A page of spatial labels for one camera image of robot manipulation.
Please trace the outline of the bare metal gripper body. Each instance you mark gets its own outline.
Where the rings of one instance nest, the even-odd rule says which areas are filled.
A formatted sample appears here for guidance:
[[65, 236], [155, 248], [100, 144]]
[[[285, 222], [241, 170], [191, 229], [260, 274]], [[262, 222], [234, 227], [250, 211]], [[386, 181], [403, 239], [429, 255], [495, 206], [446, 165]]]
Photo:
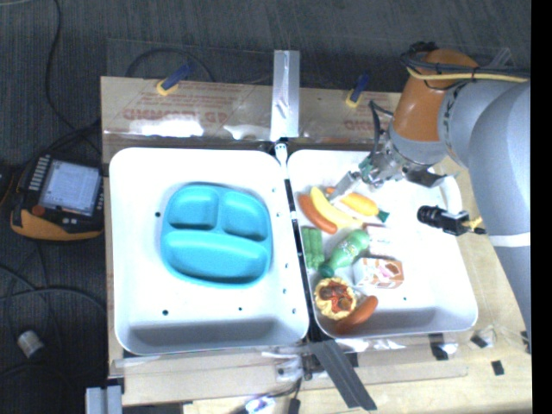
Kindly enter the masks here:
[[431, 166], [408, 160], [394, 147], [389, 146], [372, 151], [359, 164], [362, 181], [375, 187], [400, 180], [428, 188], [437, 187], [447, 176], [433, 173], [430, 169]]

